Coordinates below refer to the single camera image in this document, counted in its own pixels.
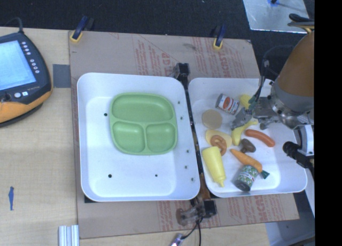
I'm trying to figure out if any green and white can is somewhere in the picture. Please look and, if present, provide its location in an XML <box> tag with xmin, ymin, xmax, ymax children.
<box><xmin>234</xmin><ymin>164</ymin><xmax>260</xmax><ymax>193</ymax></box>

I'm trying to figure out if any orange carrot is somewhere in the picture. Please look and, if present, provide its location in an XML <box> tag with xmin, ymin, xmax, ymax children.
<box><xmin>230</xmin><ymin>148</ymin><xmax>270</xmax><ymax>180</ymax></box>

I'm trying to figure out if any beige round biscuit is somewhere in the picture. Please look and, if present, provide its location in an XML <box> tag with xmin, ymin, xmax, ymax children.
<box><xmin>201</xmin><ymin>109</ymin><xmax>223</xmax><ymax>130</ymax></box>

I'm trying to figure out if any black cylinder on white bracket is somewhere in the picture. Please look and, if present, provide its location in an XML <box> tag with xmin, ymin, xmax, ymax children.
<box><xmin>282</xmin><ymin>124</ymin><xmax>315</xmax><ymax>170</ymax></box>

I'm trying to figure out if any white plastic tray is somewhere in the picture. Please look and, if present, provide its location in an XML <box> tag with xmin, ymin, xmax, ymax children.
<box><xmin>76</xmin><ymin>72</ymin><xmax>201</xmax><ymax>202</ymax></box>
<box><xmin>188</xmin><ymin>77</ymin><xmax>308</xmax><ymax>199</ymax></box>

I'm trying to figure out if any green divided plate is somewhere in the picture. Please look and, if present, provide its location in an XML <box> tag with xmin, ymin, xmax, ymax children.
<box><xmin>108</xmin><ymin>92</ymin><xmax>179</xmax><ymax>156</ymax></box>

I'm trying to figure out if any yellow banana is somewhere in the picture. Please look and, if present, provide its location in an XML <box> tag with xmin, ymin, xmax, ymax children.
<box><xmin>231</xmin><ymin>119</ymin><xmax>259</xmax><ymax>147</ymax></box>

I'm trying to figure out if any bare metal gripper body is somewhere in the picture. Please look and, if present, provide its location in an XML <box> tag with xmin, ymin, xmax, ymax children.
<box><xmin>252</xmin><ymin>96</ymin><xmax>315</xmax><ymax>130</ymax></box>

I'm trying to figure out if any yellow mustard bottle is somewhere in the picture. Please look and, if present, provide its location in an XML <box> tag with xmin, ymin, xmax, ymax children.
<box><xmin>201</xmin><ymin>146</ymin><xmax>227</xmax><ymax>188</ymax></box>

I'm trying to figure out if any yellow cheese slice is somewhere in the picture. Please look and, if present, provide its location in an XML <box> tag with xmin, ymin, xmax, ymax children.
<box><xmin>205</xmin><ymin>129</ymin><xmax>233</xmax><ymax>150</ymax></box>

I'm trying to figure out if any orange sausage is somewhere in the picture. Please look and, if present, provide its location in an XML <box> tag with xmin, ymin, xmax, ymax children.
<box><xmin>244</xmin><ymin>129</ymin><xmax>276</xmax><ymax>148</ymax></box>

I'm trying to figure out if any brown cardboard board red print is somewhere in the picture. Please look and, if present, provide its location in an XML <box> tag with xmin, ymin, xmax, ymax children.
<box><xmin>68</xmin><ymin>30</ymin><xmax>300</xmax><ymax>240</ymax></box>

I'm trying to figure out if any red and white can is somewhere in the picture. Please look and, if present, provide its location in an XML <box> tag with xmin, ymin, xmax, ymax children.
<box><xmin>215</xmin><ymin>93</ymin><xmax>240</xmax><ymax>116</ymax></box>

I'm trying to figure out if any brown pretzel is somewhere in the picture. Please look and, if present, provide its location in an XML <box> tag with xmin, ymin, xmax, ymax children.
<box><xmin>209</xmin><ymin>134</ymin><xmax>228</xmax><ymax>157</ymax></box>

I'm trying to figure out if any black block with thin wires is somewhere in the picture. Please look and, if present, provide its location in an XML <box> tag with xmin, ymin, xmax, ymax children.
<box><xmin>175</xmin><ymin>199</ymin><xmax>217</xmax><ymax>226</ymax></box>
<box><xmin>172</xmin><ymin>62</ymin><xmax>191</xmax><ymax>81</ymax></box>

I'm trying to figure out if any brown mushroom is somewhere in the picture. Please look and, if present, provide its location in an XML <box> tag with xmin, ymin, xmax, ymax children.
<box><xmin>239</xmin><ymin>138</ymin><xmax>257</xmax><ymax>154</ymax></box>

